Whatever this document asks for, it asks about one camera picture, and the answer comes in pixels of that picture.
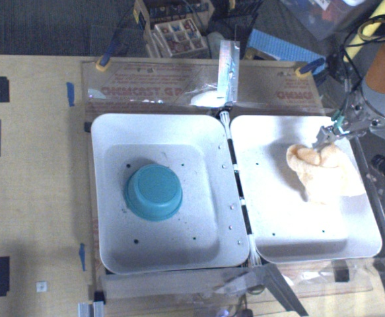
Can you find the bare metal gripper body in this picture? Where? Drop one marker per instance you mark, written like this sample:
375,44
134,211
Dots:
360,124

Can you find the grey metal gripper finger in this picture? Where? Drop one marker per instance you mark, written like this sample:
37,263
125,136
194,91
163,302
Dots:
319,142

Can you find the pale orange cloth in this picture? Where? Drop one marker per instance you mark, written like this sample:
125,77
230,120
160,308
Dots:
327,177

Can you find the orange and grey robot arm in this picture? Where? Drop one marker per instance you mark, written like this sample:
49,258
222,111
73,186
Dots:
382,74

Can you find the white plastic tray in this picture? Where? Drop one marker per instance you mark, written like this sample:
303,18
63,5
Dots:
278,216
185,243

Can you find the teal bowl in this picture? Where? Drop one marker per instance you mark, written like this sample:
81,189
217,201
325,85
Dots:
153,191

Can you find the brown cardboard board red print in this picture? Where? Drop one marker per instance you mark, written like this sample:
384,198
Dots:
152,88

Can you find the small white square block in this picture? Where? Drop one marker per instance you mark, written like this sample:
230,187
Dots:
41,286

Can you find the black cylinder on white bracket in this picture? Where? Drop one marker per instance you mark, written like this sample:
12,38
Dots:
384,168

